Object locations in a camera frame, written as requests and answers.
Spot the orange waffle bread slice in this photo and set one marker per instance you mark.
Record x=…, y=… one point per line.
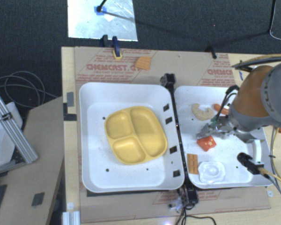
x=143, y=62

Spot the red pizza slice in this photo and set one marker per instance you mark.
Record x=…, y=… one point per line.
x=207, y=144

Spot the orange wafer biscuit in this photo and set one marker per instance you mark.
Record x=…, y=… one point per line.
x=192, y=163

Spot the brown cardboard board red print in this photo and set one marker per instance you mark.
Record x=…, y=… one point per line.
x=189, y=64

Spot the black cylinder on white bracket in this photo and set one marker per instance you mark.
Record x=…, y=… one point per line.
x=249, y=162

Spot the beige croissant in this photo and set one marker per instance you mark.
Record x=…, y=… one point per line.
x=201, y=114

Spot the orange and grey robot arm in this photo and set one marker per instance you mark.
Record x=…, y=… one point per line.
x=260, y=95

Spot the yellow divided plate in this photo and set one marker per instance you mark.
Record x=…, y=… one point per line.
x=135, y=135

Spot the thin black rod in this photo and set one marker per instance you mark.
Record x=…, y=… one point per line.
x=178, y=130

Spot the white plastic tray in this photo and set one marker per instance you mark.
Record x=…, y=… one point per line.
x=227, y=156
x=96, y=172

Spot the orange sausage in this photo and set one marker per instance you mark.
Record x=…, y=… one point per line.
x=218, y=107

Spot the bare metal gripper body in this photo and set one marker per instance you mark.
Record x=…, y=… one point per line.
x=224, y=124

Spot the white fried egg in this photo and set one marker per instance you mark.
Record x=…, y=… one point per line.
x=211, y=172

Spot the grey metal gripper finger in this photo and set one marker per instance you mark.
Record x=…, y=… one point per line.
x=222, y=135
x=203, y=132

